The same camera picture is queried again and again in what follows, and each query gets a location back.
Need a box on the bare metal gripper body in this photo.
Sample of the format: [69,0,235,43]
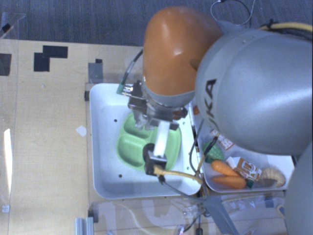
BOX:
[128,80,189,122]

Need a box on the green divided plate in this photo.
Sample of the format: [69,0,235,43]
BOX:
[117,113,182,172]

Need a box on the white plastic tray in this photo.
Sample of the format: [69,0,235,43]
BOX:
[89,83,202,200]
[189,101,295,194]

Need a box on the green bumpy toy vegetable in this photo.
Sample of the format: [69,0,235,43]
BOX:
[202,141,225,162]

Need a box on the red and white packet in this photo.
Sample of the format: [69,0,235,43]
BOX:
[210,129,234,151]

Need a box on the orange toy carrot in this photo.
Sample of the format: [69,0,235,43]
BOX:
[204,156,239,177]
[212,175,254,190]

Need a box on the brown and white carton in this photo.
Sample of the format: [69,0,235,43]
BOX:
[225,156,263,182]

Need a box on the beige toy croissant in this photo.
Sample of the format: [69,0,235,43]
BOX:
[259,167,287,188]

